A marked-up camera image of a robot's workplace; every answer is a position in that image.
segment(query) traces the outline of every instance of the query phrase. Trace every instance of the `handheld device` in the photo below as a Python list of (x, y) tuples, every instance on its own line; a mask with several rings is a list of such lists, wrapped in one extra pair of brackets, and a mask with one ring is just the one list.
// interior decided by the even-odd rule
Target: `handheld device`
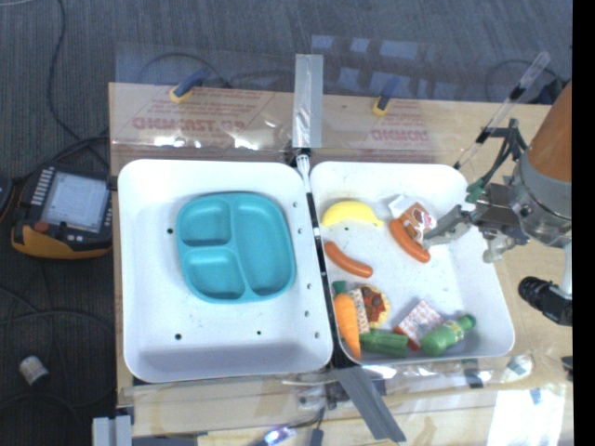
[(107, 174), (42, 164), (14, 210), (12, 246), (52, 259), (102, 256), (112, 248), (112, 197)]

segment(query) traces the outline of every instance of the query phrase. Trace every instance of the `toy sausage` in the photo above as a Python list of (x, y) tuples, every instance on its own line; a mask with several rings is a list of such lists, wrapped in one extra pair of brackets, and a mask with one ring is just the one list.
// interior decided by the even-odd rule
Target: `toy sausage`
[(430, 261), (430, 252), (421, 247), (405, 230), (403, 222), (399, 218), (394, 218), (389, 223), (389, 230), (395, 241), (404, 249), (404, 251), (421, 263)]
[(324, 252), (337, 266), (351, 274), (355, 274), (362, 278), (369, 278), (374, 272), (368, 265), (345, 255), (345, 253), (338, 249), (338, 246), (333, 242), (326, 242), (324, 244)]

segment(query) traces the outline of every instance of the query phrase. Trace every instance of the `toy banana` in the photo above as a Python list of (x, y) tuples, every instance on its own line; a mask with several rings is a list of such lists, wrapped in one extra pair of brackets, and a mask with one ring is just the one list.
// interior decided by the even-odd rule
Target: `toy banana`
[(377, 227), (384, 225), (384, 221), (377, 218), (369, 205), (357, 200), (344, 200), (332, 204), (324, 212), (322, 223), (328, 227), (346, 219), (368, 221)]

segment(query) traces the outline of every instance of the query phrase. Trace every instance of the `green toy vegetable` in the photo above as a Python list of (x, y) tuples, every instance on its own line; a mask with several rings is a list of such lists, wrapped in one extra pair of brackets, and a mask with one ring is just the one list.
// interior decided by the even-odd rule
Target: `green toy vegetable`
[(360, 345), (363, 351), (380, 353), (390, 357), (403, 358), (407, 356), (407, 335), (372, 329), (366, 334), (360, 334)]

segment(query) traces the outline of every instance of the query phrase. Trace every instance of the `teal plate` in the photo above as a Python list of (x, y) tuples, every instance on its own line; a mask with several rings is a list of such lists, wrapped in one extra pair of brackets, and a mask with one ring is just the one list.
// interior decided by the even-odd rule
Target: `teal plate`
[(271, 299), (296, 278), (284, 214), (262, 195), (235, 191), (196, 198), (179, 211), (176, 235), (184, 280), (205, 301)]

